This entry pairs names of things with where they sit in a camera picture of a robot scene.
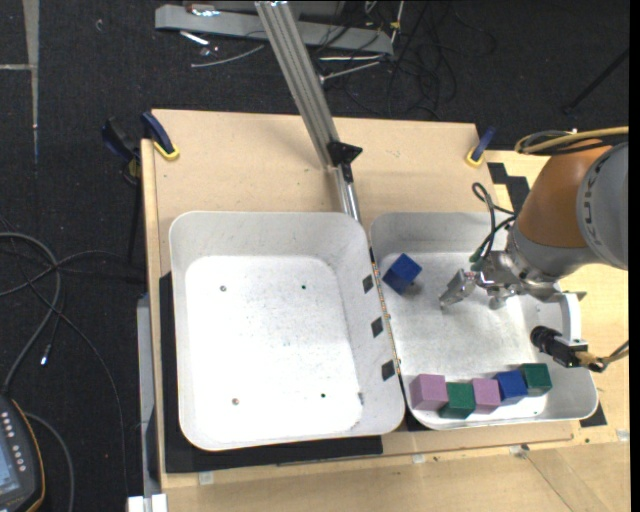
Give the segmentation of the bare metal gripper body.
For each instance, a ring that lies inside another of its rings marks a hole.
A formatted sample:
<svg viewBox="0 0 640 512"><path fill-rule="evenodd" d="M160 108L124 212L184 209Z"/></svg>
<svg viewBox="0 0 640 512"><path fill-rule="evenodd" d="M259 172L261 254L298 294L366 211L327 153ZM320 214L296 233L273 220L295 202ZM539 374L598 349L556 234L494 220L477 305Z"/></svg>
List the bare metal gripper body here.
<svg viewBox="0 0 640 512"><path fill-rule="evenodd" d="M518 253L491 251L471 265L476 273L476 285L486 292L491 288L504 288L511 297L529 295L547 302L560 292L558 279L530 265Z"/></svg>

